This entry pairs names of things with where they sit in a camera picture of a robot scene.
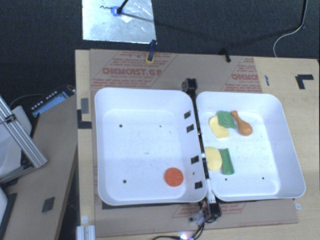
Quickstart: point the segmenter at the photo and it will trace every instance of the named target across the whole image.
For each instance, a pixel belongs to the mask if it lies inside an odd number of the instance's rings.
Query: metal plate
[[[121,15],[112,8],[124,0],[82,0],[83,39],[149,44],[156,40],[151,0],[129,0]]]

